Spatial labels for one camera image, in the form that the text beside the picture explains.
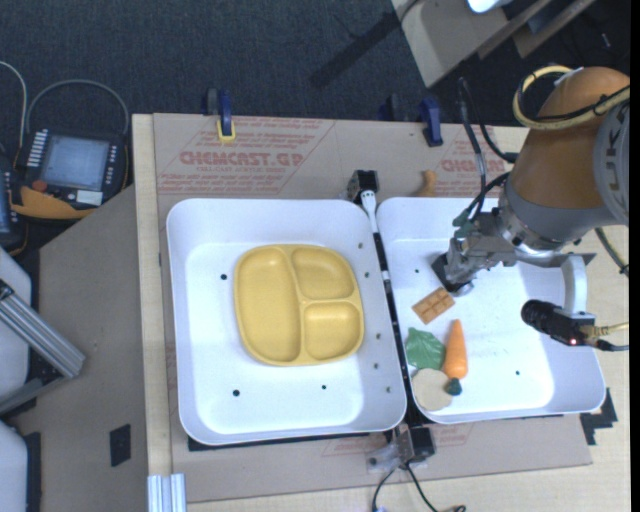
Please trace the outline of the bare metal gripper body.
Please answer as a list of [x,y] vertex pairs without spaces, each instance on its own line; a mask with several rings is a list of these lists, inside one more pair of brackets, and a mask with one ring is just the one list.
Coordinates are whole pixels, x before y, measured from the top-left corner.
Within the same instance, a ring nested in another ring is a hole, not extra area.
[[453,221],[453,237],[446,253],[446,279],[471,281],[480,270],[498,264],[513,266],[522,245],[532,245],[536,232],[514,213],[465,213]]

